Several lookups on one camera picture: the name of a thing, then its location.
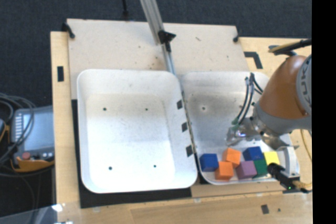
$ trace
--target wooden table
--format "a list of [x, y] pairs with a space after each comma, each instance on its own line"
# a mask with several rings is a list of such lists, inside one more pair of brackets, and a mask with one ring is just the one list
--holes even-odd
[[[74, 223], [312, 223], [312, 193], [284, 194], [278, 182], [232, 184], [228, 186], [195, 183], [192, 198], [136, 204], [80, 208], [75, 142], [71, 108], [69, 41], [66, 32], [51, 32], [52, 96], [55, 126], [56, 199], [62, 205], [59, 221]], [[282, 45], [298, 39], [240, 38], [237, 46], [256, 52], [263, 69], [246, 58], [250, 71], [270, 77], [286, 56], [273, 56], [269, 45]], [[308, 56], [311, 48], [297, 50]], [[64, 79], [58, 82], [57, 68]], [[301, 180], [312, 182], [311, 137], [299, 130], [291, 134], [300, 164]]]

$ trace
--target black connector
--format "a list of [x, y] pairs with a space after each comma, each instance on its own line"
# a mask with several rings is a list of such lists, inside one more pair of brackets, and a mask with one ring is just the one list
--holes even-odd
[[300, 180], [300, 177], [292, 177], [288, 178], [286, 175], [282, 173], [285, 168], [282, 166], [276, 164], [276, 163], [271, 163], [267, 166], [267, 171], [268, 173], [275, 178], [277, 181], [280, 182], [280, 184], [286, 189], [286, 190], [293, 190], [296, 189], [296, 186], [293, 184], [293, 181]]

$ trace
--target cube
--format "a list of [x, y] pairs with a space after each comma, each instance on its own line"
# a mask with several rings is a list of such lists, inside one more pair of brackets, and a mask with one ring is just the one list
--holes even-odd
[[233, 165], [233, 168], [236, 168], [240, 164], [241, 152], [234, 150], [233, 148], [228, 147], [223, 152], [223, 162], [230, 162]]
[[264, 157], [267, 165], [270, 163], [280, 164], [278, 153], [276, 151], [264, 152]]
[[218, 169], [215, 171], [216, 180], [229, 181], [234, 175], [233, 165], [230, 162], [218, 162]]
[[256, 167], [257, 175], [254, 178], [263, 177], [268, 174], [267, 164], [264, 159], [259, 159], [254, 161], [254, 166]]
[[217, 154], [205, 153], [199, 159], [199, 164], [204, 172], [214, 172], [218, 168]]
[[244, 161], [236, 168], [238, 179], [252, 178], [257, 175], [254, 161]]
[[246, 161], [257, 161], [265, 159], [260, 146], [249, 147], [243, 151], [243, 156]]

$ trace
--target orange cube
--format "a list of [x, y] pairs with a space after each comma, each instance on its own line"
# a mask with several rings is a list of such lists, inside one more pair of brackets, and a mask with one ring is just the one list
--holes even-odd
[[233, 165], [233, 168], [236, 168], [240, 164], [241, 152], [234, 150], [233, 148], [228, 147], [223, 152], [223, 162], [230, 162]]
[[230, 162], [218, 162], [218, 169], [215, 171], [216, 180], [229, 181], [233, 177], [233, 166]]

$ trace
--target blue cube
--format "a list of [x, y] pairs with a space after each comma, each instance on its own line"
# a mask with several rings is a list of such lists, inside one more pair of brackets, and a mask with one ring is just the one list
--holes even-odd
[[217, 154], [205, 153], [200, 157], [199, 163], [203, 172], [214, 172], [218, 168]]
[[260, 146], [249, 147], [243, 151], [243, 156], [246, 161], [257, 161], [265, 159]]

